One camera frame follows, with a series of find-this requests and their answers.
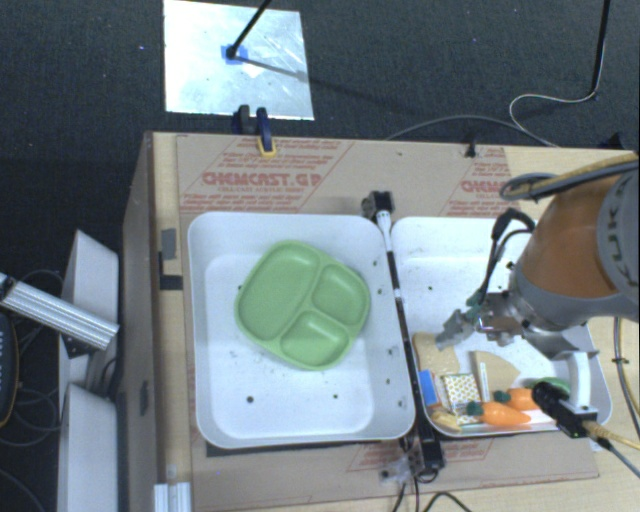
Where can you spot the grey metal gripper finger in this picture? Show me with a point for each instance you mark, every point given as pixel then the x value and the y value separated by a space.
pixel 457 319
pixel 445 341

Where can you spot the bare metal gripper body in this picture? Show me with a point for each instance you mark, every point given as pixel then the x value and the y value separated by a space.
pixel 502 320

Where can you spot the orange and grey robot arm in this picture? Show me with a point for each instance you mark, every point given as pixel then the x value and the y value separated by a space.
pixel 570 240

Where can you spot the tan bread slice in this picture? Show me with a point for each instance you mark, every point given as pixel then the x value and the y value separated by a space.
pixel 435 356

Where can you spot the blue and orange carton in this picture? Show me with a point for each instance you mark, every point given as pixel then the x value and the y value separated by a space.
pixel 427 387

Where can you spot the tan pizza slice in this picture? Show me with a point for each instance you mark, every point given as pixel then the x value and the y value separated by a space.
pixel 496 372

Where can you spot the yellow patterned packet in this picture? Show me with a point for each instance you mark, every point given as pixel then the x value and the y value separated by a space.
pixel 462 392

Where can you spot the white plastic tray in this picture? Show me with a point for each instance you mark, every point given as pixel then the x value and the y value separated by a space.
pixel 435 260
pixel 225 390

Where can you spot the thin black and white rod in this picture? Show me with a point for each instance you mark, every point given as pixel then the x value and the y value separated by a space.
pixel 397 285

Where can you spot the pale yellow biscuit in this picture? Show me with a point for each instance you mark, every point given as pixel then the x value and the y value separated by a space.
pixel 446 420

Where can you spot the orange carrot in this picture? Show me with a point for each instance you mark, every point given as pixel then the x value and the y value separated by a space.
pixel 521 398
pixel 502 415

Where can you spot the green divided plate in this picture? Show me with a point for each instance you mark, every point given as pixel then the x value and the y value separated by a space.
pixel 295 295

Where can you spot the brown cardboard board red print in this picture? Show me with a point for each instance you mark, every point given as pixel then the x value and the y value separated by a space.
pixel 400 170

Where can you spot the black cylinder on white bracket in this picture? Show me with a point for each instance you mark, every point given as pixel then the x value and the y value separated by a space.
pixel 562 407

